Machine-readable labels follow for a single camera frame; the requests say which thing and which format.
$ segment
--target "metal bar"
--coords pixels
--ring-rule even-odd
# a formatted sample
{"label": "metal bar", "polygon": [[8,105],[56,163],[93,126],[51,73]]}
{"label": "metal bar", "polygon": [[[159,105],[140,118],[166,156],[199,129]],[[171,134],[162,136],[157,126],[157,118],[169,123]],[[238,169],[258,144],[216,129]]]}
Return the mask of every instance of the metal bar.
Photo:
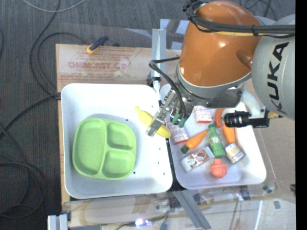
{"label": "metal bar", "polygon": [[59,230],[68,230],[68,217],[66,214],[59,216]]}
{"label": "metal bar", "polygon": [[58,228],[57,228],[57,217],[56,216],[48,216],[47,225],[48,225],[48,230],[58,230]]}
{"label": "metal bar", "polygon": [[[166,58],[166,30],[165,29],[153,29],[152,39],[152,60],[165,59]],[[158,63],[157,67],[161,71],[165,72],[166,63]],[[151,77],[160,77],[160,74],[156,71],[151,71]]]}
{"label": "metal bar", "polygon": [[194,227],[211,229],[209,222],[202,214],[201,209],[198,207],[191,194],[189,194],[188,190],[176,191],[173,192],[173,194],[178,199],[179,203],[184,208],[187,215],[190,217],[191,221],[194,224]]}

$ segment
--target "green bottle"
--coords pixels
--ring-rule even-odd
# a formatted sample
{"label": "green bottle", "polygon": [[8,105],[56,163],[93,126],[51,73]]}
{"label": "green bottle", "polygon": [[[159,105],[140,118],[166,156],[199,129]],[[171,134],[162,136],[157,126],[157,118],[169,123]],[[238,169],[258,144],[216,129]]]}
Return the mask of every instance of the green bottle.
{"label": "green bottle", "polygon": [[208,129],[210,131],[210,147],[212,153],[214,154],[214,158],[220,159],[225,156],[225,150],[223,148],[221,137],[216,132],[215,124],[210,124]]}

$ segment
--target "toy carrot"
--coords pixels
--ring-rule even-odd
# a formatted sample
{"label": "toy carrot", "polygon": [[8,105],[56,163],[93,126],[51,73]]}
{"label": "toy carrot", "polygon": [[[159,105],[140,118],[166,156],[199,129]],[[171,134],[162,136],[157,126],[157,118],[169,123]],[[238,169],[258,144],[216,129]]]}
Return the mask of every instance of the toy carrot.
{"label": "toy carrot", "polygon": [[206,130],[194,135],[190,139],[188,139],[186,146],[181,148],[181,151],[183,153],[187,153],[188,150],[192,150],[192,149],[196,148],[201,143],[201,141],[205,138],[207,133],[208,133],[208,130],[206,129]]}
{"label": "toy carrot", "polygon": [[215,111],[215,115],[214,115],[214,122],[215,122],[215,126],[217,128],[222,127],[222,113],[223,113],[224,109],[223,108],[219,108]]}
{"label": "toy carrot", "polygon": [[228,144],[236,143],[236,133],[234,127],[227,127],[226,124],[223,124],[223,132]]}

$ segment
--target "banana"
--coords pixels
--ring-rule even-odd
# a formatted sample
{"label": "banana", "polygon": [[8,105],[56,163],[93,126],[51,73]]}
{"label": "banana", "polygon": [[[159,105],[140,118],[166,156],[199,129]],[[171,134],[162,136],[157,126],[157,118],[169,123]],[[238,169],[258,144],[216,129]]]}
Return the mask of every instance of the banana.
{"label": "banana", "polygon": [[[148,127],[153,119],[153,116],[147,111],[141,110],[138,106],[136,106],[134,110],[138,112],[139,119],[143,122],[143,124]],[[158,130],[156,131],[156,134],[164,138],[170,138],[172,136],[171,131],[165,125],[161,125],[160,128],[158,128]]]}

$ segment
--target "green plate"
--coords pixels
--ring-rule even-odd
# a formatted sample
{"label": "green plate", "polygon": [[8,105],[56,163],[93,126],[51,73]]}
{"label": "green plate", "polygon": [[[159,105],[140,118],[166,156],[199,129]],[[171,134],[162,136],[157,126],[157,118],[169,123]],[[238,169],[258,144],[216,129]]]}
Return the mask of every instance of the green plate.
{"label": "green plate", "polygon": [[82,175],[120,180],[133,171],[136,137],[126,124],[105,119],[87,118],[77,127],[72,162]]}

